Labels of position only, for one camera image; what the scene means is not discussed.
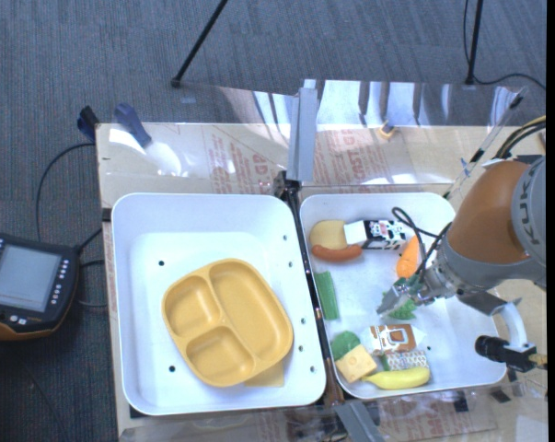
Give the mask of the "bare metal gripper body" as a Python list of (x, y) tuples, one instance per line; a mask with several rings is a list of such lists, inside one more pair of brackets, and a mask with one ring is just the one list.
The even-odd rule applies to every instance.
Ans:
[(399, 294), (401, 304), (409, 300), (415, 306), (428, 306), (437, 299), (449, 299), (457, 294), (453, 285), (446, 281), (444, 274), (433, 267), (414, 273), (408, 278), (400, 278), (393, 287)]

